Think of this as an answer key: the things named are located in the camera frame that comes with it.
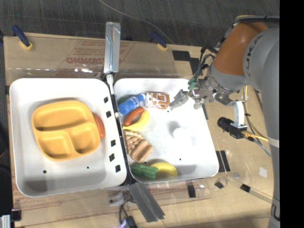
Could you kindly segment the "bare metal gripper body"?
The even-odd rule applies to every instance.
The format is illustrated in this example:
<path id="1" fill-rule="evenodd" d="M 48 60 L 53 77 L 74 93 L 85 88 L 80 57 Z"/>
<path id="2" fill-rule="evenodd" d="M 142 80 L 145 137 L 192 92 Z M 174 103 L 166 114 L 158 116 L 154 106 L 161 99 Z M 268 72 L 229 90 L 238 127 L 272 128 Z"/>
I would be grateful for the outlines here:
<path id="1" fill-rule="evenodd" d="M 189 97 L 194 103 L 194 109 L 201 108 L 205 103 L 218 101 L 223 105 L 231 105 L 233 100 L 229 96 L 233 91 L 223 88 L 213 78 L 191 79 L 189 81 Z"/>

